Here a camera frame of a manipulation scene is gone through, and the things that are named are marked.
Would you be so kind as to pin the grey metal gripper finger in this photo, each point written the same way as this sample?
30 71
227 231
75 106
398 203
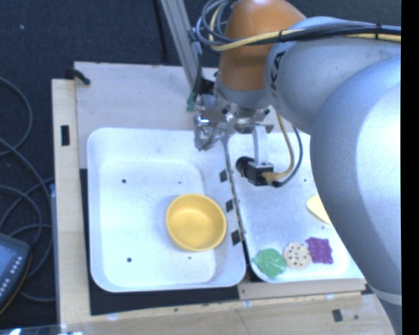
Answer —
201 138
216 134

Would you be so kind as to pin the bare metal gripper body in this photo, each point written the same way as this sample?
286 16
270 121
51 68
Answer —
237 119

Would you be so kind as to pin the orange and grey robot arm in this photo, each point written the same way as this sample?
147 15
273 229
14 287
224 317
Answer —
349 124

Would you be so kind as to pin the pale wood board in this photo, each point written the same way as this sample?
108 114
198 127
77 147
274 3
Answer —
132 96

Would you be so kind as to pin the yellow bowl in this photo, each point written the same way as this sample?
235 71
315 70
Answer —
195 222

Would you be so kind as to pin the white plastic tray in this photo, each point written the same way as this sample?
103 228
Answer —
276 218
139 222

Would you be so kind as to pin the pale yellow flat piece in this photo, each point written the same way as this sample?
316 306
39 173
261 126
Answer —
317 208

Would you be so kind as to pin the green toy lettuce leaf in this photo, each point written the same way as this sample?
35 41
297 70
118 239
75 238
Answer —
269 263

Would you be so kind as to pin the beige dotted biscuit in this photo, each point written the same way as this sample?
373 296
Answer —
297 256

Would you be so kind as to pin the purple toy grapes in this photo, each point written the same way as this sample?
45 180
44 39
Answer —
320 250

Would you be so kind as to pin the black cylinder on white bracket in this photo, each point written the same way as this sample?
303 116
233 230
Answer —
256 171

